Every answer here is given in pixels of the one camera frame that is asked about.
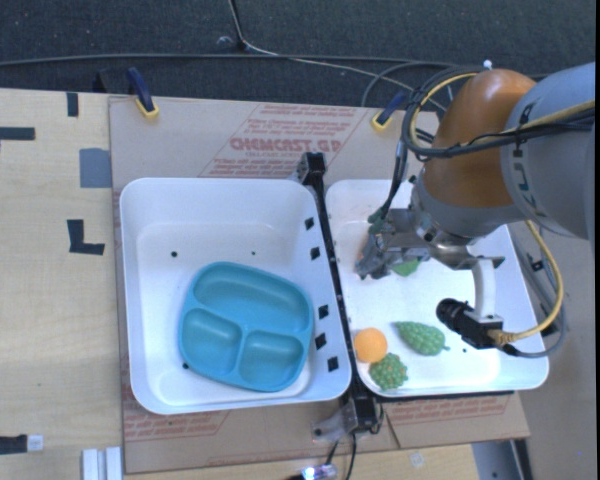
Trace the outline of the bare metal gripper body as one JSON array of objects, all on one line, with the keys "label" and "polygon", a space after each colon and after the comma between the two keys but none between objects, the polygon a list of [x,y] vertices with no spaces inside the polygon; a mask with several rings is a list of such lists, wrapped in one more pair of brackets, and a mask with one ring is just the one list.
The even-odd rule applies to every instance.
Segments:
[{"label": "bare metal gripper body", "polygon": [[373,268],[389,269],[409,261],[435,259],[451,269],[471,269],[474,242],[444,231],[424,211],[390,209],[373,219]]}]

